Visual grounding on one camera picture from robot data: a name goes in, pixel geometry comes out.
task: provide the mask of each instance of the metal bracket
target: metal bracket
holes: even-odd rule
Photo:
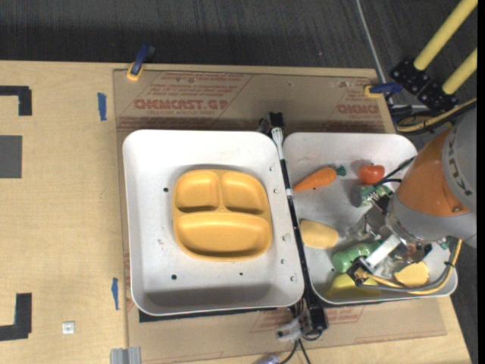
[[[390,71],[390,76],[415,96],[430,82],[426,71],[418,70],[413,65],[413,60],[407,58]]]
[[[142,348],[114,348],[109,356],[110,364],[142,364]]]
[[[458,104],[458,99],[454,95],[444,93],[441,85],[436,81],[427,85],[419,93],[418,99],[431,110],[449,111]]]

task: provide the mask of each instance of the blue tape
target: blue tape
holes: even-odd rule
[[[111,284],[111,292],[113,293],[114,299],[114,308],[119,310],[120,307],[118,305],[118,279],[113,278],[113,283]]]
[[[106,95],[98,93],[98,110],[101,121],[106,121]]]

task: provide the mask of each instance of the yellow divided plate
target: yellow divided plate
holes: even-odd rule
[[[271,245],[268,196],[247,173],[189,171],[175,184],[172,208],[175,239],[191,256],[234,262],[260,256]]]

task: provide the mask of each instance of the wooden table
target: wooden table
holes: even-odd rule
[[[109,362],[112,348],[130,345],[112,96],[113,70],[127,68],[0,62],[0,86],[28,86],[33,94],[31,116],[19,115],[17,97],[0,96],[0,135],[22,136],[23,147],[21,178],[0,179],[0,326],[13,324],[16,293],[33,298],[28,338],[0,341],[0,362]],[[105,121],[98,93],[106,95]],[[308,355],[313,363],[470,362],[450,298],[437,303],[446,335],[312,349]],[[71,321],[75,333],[63,334],[63,323]],[[292,362],[304,362],[302,354]]]

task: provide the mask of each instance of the toy carrot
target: toy carrot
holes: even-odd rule
[[[340,167],[338,170],[335,170],[332,167],[321,168],[312,175],[306,177],[299,184],[296,184],[296,186],[293,187],[293,190],[302,191],[322,187],[334,182],[337,175],[343,176],[345,174],[346,171],[344,167]]]

